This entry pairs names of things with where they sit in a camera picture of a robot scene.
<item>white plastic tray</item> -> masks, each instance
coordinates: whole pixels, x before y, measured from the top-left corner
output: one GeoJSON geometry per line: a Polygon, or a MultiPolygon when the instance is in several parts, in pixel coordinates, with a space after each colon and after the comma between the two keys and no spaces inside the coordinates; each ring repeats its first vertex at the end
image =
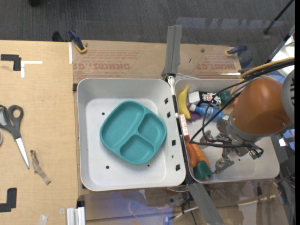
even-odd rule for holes
{"type": "MultiPolygon", "coordinates": [[[[181,79],[175,83],[176,95],[182,91],[186,84],[189,86],[188,92],[194,91],[210,91],[218,92],[223,88],[226,88],[239,80],[211,80],[211,79],[181,79]]],[[[192,137],[198,129],[202,127],[203,120],[196,120],[190,122],[187,120],[187,128],[192,137]]],[[[210,130],[213,137],[218,135],[219,131],[216,128],[216,122],[212,121],[205,131],[210,130]]],[[[194,139],[199,141],[202,137],[202,132],[194,139]]],[[[260,158],[253,160],[250,155],[246,154],[242,157],[238,155],[230,154],[228,157],[234,161],[234,164],[225,169],[221,174],[214,174],[209,180],[194,179],[203,184],[216,183],[216,182],[230,182],[240,180],[256,180],[256,179],[272,179],[279,174],[279,162],[270,137],[265,137],[256,145],[264,150],[263,155],[260,158]]],[[[210,169],[215,171],[215,163],[221,158],[222,148],[206,147],[203,150],[206,158],[210,162],[210,169]]]]}
{"type": "Polygon", "coordinates": [[[81,180],[91,191],[172,187],[186,176],[170,86],[159,79],[87,78],[78,84],[81,180]],[[164,143],[143,165],[130,164],[109,151],[99,131],[120,103],[133,100],[158,115],[167,127],[164,143]]]}

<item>scissors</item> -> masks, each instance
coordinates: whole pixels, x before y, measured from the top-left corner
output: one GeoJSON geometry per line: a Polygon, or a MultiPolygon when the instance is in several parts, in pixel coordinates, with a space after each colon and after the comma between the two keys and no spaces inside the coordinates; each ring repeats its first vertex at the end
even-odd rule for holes
{"type": "Polygon", "coordinates": [[[1,113],[3,114],[3,116],[2,119],[0,116],[0,127],[6,129],[13,135],[15,141],[18,144],[18,148],[20,150],[24,163],[26,164],[26,167],[29,169],[29,162],[28,162],[26,150],[20,134],[20,123],[24,114],[23,109],[18,105],[12,105],[8,109],[5,106],[0,105],[0,115],[1,113]],[[19,110],[20,112],[18,117],[14,116],[15,110],[19,110]]]}

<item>scissors blade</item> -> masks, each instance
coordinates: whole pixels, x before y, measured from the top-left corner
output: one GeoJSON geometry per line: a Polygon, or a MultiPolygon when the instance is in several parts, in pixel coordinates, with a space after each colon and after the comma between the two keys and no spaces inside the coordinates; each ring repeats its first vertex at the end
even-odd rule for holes
{"type": "Polygon", "coordinates": [[[28,158],[27,158],[27,154],[26,154],[26,150],[25,150],[25,147],[24,147],[24,144],[23,144],[23,141],[22,141],[22,138],[17,138],[15,140],[18,144],[18,148],[20,150],[20,153],[22,155],[22,158],[24,160],[24,163],[26,164],[27,168],[29,169],[29,162],[28,162],[28,158]]]}

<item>orange carrot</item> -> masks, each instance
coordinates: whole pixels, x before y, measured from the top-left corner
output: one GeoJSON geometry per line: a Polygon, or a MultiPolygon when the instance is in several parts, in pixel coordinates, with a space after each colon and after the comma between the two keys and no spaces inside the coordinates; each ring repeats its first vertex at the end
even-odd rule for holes
{"type": "Polygon", "coordinates": [[[196,151],[195,151],[194,147],[187,142],[186,143],[186,148],[187,148],[187,152],[189,154],[188,164],[191,167],[196,167],[196,165],[197,165],[197,156],[196,156],[196,151]]]}
{"type": "Polygon", "coordinates": [[[210,166],[210,163],[208,161],[208,159],[206,158],[206,156],[204,155],[204,153],[201,151],[201,149],[194,143],[191,144],[196,152],[196,157],[197,157],[197,162],[200,161],[205,161],[207,166],[210,166]]]}

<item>blue clamp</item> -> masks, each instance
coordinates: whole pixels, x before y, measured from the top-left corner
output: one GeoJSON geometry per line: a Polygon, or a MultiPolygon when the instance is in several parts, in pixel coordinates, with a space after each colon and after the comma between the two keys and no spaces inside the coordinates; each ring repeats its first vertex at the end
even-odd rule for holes
{"type": "Polygon", "coordinates": [[[226,57],[232,57],[234,54],[238,54],[238,56],[246,51],[248,48],[246,46],[239,46],[239,47],[234,47],[233,49],[229,49],[229,50],[226,50],[224,52],[225,56],[226,57]]]}
{"type": "Polygon", "coordinates": [[[78,37],[76,32],[72,29],[69,30],[69,35],[71,40],[75,42],[75,47],[80,53],[85,53],[86,52],[86,46],[83,45],[81,39],[78,37]]]}

